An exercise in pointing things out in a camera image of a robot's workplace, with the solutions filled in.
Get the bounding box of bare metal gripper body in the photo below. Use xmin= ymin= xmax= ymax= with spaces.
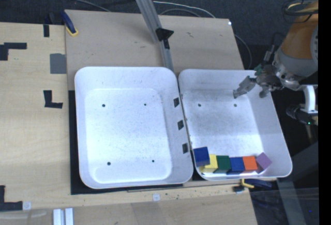
xmin=255 ymin=65 xmax=306 ymax=91

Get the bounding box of white plastic tray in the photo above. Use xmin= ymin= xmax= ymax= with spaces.
xmin=177 ymin=68 xmax=293 ymax=182
xmin=74 ymin=66 xmax=194 ymax=190

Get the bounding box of purple cube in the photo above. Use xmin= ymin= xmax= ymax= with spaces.
xmin=255 ymin=152 xmax=273 ymax=174

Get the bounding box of orange cube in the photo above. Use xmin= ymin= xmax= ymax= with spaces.
xmin=242 ymin=156 xmax=259 ymax=172

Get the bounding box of green cube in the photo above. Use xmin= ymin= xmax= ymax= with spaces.
xmin=214 ymin=155 xmax=232 ymax=174

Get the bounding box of dark blue cube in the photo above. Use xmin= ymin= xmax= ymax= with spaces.
xmin=192 ymin=146 xmax=210 ymax=168

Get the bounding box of yellow cube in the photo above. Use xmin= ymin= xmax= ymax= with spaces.
xmin=198 ymin=154 xmax=219 ymax=174

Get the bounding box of pale wood board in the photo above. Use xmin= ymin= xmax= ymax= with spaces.
xmin=64 ymin=9 xmax=251 ymax=193

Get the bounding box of black cylinder on white bracket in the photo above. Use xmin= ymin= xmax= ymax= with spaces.
xmin=285 ymin=84 xmax=319 ymax=126

